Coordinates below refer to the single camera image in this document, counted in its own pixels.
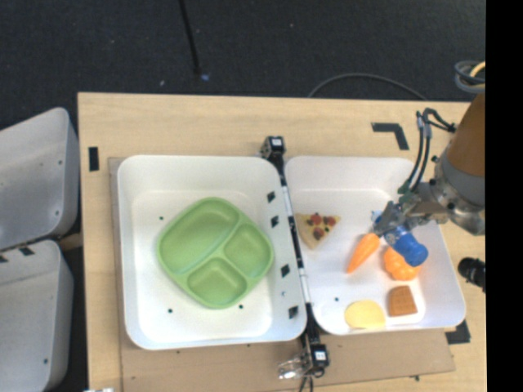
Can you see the thin black and white rod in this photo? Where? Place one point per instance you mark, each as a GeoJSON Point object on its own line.
{"type": "Point", "coordinates": [291, 215]}

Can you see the pale yellow round bread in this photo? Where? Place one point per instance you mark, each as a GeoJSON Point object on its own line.
{"type": "Point", "coordinates": [365, 314]}

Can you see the brown biscuit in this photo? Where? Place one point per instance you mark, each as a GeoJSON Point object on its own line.
{"type": "Point", "coordinates": [402, 301]}

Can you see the green divided plate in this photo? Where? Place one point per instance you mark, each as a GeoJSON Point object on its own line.
{"type": "Point", "coordinates": [204, 239]}

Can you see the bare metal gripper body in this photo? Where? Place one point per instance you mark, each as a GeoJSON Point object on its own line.
{"type": "Point", "coordinates": [457, 212]}

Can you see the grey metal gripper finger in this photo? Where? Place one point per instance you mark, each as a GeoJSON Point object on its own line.
{"type": "Point", "coordinates": [384, 225]}
{"type": "Point", "coordinates": [395, 210]}

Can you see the toy pizza slice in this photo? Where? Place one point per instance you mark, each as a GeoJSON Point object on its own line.
{"type": "Point", "coordinates": [316, 229]}

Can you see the orange toy pepper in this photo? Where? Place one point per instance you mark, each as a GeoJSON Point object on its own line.
{"type": "Point", "coordinates": [398, 268]}

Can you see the white plastic tray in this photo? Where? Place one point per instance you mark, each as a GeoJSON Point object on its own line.
{"type": "Point", "coordinates": [351, 182]}
{"type": "Point", "coordinates": [147, 268]}

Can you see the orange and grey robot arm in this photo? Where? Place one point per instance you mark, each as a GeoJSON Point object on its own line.
{"type": "Point", "coordinates": [470, 137]}

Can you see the blue plastic bottle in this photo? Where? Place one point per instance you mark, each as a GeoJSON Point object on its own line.
{"type": "Point", "coordinates": [410, 249]}

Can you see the orange carrot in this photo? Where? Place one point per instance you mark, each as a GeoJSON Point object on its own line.
{"type": "Point", "coordinates": [363, 253]}

